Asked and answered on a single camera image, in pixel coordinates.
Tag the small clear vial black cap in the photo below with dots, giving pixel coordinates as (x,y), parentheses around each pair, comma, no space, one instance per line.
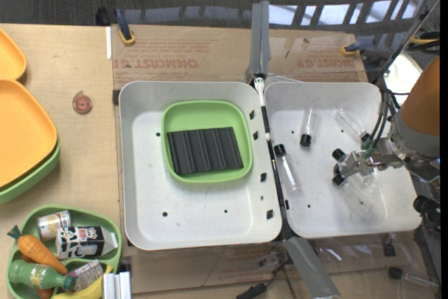
(308,126)

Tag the cow print milk carton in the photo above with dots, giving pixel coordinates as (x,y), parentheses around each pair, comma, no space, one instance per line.
(82,241)

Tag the green bottle yellow label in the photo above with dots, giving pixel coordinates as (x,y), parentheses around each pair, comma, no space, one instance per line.
(33,274)

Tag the pink carton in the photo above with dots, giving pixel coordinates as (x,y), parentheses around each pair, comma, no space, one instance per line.
(87,273)

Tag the green divided plate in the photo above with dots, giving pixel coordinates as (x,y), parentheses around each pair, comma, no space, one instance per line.
(87,218)

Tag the yellow banana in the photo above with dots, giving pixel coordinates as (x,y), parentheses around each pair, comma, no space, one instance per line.
(87,293)

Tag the thin black and white rod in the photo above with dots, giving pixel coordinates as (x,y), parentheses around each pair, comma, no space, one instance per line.
(266,122)

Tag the black ribbed plastic rack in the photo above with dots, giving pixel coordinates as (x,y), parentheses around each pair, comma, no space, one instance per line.
(204,150)

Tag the brown cardboard board red print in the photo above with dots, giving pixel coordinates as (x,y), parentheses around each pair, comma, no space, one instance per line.
(196,56)

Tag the small red and white can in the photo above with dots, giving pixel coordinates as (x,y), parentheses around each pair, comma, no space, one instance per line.
(52,224)

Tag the white plastic tray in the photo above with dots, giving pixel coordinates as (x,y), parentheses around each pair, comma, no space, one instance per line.
(196,213)
(318,210)

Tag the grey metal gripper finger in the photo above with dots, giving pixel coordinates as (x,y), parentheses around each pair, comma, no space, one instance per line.
(351,157)
(350,172)

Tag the black cylinder on white bracket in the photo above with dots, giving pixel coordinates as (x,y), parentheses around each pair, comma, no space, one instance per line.
(426,207)

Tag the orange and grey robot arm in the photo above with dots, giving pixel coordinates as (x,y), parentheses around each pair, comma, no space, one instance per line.
(421,105)

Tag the clear plastic bottle black cap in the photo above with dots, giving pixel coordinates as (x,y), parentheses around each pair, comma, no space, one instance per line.
(338,154)
(350,122)
(338,180)
(397,273)
(288,171)

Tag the orange plate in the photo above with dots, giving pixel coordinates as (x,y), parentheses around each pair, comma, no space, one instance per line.
(21,133)
(8,56)

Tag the orange carrot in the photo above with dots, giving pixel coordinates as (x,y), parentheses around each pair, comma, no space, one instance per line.
(36,250)

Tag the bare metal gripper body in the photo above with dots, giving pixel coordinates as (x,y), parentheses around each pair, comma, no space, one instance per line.
(383,154)

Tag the pink round slice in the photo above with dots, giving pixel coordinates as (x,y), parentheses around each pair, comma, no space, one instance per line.
(82,103)

